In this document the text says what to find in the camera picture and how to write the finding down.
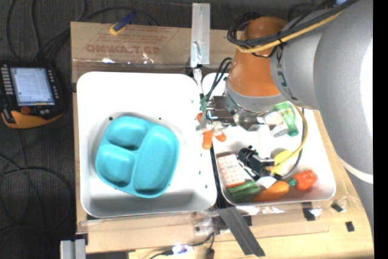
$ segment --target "white stripe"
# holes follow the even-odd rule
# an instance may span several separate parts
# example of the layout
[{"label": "white stripe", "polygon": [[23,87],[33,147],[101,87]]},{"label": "white stripe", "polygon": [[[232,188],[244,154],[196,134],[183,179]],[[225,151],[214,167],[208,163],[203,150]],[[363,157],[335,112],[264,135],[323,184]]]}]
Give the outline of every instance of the white stripe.
[{"label": "white stripe", "polygon": [[371,174],[367,174],[367,173],[364,173],[358,169],[355,169],[353,166],[351,166],[350,164],[346,163],[344,160],[342,160],[340,157],[338,157],[340,162],[342,163],[342,165],[350,172],[352,173],[353,175],[355,175],[357,178],[367,182],[367,183],[370,183],[370,184],[373,184],[373,175]]}]

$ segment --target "orange vegetable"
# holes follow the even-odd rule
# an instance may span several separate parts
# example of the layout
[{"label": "orange vegetable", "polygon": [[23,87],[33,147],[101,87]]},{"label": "orange vegetable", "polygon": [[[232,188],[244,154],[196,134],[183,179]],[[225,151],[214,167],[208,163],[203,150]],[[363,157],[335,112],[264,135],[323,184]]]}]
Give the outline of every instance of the orange vegetable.
[{"label": "orange vegetable", "polygon": [[290,186],[295,186],[299,191],[305,191],[310,188],[317,178],[312,170],[306,170],[295,174],[289,181]]},{"label": "orange vegetable", "polygon": [[264,189],[259,194],[255,195],[253,202],[266,202],[266,201],[275,201],[285,195],[290,189],[288,183],[283,180],[275,182],[268,189]]}]

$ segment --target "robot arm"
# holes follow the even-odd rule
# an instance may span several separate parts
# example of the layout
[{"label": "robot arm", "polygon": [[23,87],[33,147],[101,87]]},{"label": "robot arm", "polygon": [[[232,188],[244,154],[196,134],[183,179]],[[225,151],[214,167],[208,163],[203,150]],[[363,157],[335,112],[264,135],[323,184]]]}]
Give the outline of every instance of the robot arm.
[{"label": "robot arm", "polygon": [[250,130],[282,101],[319,110],[373,235],[373,0],[343,4],[290,23],[240,21],[248,24],[241,40],[234,25],[228,38],[238,49],[224,96],[210,101],[206,117]]}]

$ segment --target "green bottle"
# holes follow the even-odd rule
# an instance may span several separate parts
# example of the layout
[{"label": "green bottle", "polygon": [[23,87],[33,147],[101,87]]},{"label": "green bottle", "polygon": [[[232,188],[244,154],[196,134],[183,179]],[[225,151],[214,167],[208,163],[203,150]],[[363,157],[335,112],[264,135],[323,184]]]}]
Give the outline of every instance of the green bottle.
[{"label": "green bottle", "polygon": [[287,124],[287,127],[289,128],[289,135],[297,136],[297,134],[299,134],[299,130],[295,124],[295,114],[293,112],[291,103],[284,101],[274,105],[273,108],[275,111],[278,111],[281,114],[284,122]]}]

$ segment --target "turquoise divided plate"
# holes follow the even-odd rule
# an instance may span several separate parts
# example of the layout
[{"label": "turquoise divided plate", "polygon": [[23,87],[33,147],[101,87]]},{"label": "turquoise divided plate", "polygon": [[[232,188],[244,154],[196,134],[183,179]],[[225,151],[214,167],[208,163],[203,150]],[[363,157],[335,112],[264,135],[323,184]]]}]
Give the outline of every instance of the turquoise divided plate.
[{"label": "turquoise divided plate", "polygon": [[171,130],[142,118],[120,116],[102,137],[96,171],[115,189],[154,198],[169,187],[178,155],[179,141]]}]

